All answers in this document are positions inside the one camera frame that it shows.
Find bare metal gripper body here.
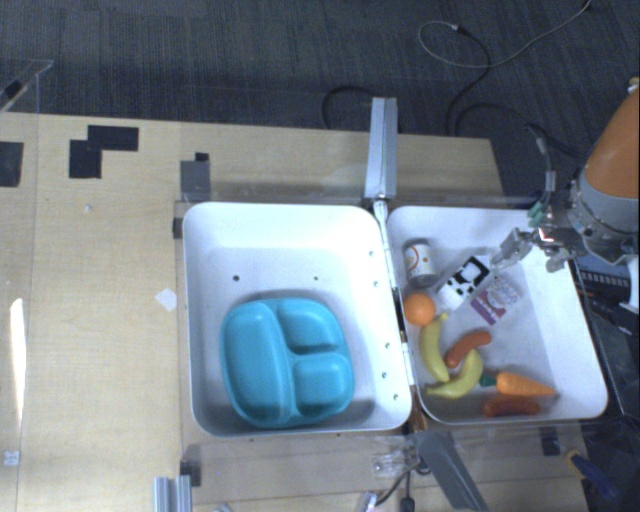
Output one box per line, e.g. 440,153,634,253
530,209,587,262

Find black and white carton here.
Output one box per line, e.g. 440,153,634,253
435,255,493,313

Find white plastic tray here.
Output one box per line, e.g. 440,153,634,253
181,201,414,439
387,204,610,427

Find small white and orange can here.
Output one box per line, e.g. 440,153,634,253
402,238,438,288

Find red-brown sausage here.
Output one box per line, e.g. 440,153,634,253
481,395,543,419
443,329,493,370

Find orange toy fruit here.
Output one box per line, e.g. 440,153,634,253
403,292,438,328

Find orange carrot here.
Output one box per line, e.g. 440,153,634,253
479,370,558,399

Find yellow banana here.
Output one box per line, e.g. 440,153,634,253
418,312,452,384
425,348,485,401

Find blue divided plate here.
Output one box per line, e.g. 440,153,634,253
219,297,357,430

